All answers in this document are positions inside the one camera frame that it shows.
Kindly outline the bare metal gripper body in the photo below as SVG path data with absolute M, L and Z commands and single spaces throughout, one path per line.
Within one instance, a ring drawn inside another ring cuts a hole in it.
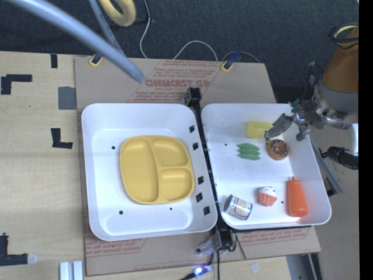
M 322 129 L 324 126 L 333 127 L 339 130 L 346 130 L 351 123 L 345 118 L 347 114 L 337 111 L 324 99 L 302 100 L 292 102 L 293 121 L 298 125 Z

